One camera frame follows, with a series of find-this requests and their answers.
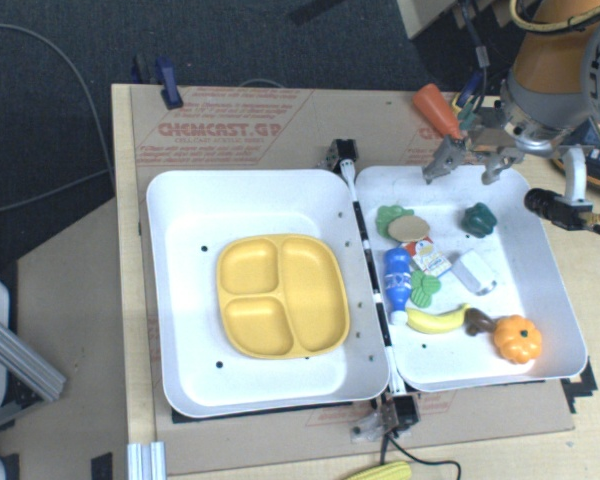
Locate round brown biscuit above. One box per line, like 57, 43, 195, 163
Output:
387, 215, 432, 244

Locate small red and white carton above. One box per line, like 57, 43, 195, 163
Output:
398, 237, 454, 280

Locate orange pumpkin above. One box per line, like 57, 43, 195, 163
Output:
492, 314, 544, 366

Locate brown cardboard board, red print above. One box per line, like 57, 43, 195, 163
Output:
129, 85, 577, 477

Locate green ribbed leaf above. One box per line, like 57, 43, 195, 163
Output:
409, 269, 442, 310

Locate clear white plastic bottle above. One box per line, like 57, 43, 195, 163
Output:
450, 248, 498, 297

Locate yellow divided plate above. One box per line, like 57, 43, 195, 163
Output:
215, 233, 352, 361

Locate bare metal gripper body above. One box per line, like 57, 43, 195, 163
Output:
459, 107, 574, 165

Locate blue bottle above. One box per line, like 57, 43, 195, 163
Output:
382, 247, 414, 326

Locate green bell pepper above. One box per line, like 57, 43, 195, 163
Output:
461, 201, 499, 240

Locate yellow banana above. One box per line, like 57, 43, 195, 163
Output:
404, 302, 473, 336

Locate thin black and white rod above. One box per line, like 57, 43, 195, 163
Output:
339, 159, 407, 395

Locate yellow corn cob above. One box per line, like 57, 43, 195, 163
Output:
343, 460, 413, 480

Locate green lettuce leaf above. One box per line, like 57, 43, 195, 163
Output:
375, 204, 415, 242

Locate black cylinder on white bracket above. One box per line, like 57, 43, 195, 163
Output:
523, 146, 596, 232

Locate white plastic tray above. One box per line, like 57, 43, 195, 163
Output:
145, 168, 392, 418
353, 164, 590, 393

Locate orange carrot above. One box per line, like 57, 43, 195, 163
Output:
412, 83, 464, 142

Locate black block with thin wires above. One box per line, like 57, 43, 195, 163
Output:
318, 138, 359, 172
350, 392, 422, 443

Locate brown curved toy food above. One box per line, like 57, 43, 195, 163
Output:
463, 307, 497, 339

